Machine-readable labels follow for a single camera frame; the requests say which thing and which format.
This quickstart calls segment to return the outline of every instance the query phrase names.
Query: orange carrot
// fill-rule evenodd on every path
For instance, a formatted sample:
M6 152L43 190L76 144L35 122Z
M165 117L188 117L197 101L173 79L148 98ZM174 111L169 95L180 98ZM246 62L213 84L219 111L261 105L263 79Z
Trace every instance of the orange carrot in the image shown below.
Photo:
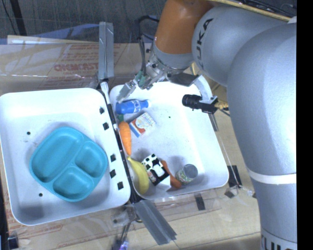
M169 171L167 162L165 160L162 160L161 164L164 166L165 170L168 172L169 176L171 177L171 186L174 188L181 188L182 183L171 174L171 172Z
M130 156L131 155L131 130L130 130L129 123L125 121L121 121L118 124L118 128L119 128L119 134L121 136L124 149L126 153Z

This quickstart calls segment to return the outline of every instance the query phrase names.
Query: banana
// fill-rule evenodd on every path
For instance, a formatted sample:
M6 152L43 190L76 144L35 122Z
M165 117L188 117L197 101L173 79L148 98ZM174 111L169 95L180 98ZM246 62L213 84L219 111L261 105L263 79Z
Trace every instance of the banana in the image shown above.
M150 186L150 179L148 178L145 166L142 163L133 160L131 157L127 157L127 160L130 161L130 164L138 177L138 191L140 194L144 194Z

